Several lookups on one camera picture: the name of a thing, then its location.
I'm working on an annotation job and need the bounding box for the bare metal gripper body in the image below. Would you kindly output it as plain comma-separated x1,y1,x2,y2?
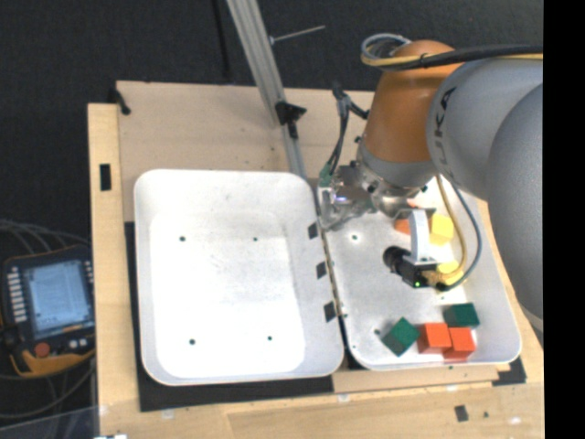
329,161,421,218

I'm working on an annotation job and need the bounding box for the white plastic tray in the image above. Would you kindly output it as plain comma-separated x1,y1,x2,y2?
316,177,523,372
133,167,346,387

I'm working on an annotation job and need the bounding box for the yellow cube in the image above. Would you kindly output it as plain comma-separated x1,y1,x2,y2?
428,212,455,248
436,260,461,287

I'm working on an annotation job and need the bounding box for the green cube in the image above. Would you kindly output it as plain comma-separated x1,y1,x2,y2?
380,316,421,358
441,303,482,330

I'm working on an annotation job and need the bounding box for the brown cardboard board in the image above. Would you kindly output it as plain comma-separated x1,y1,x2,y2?
115,80,514,395

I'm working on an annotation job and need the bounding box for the black cylinder on white bracket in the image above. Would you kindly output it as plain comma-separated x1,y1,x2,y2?
382,208,441,290

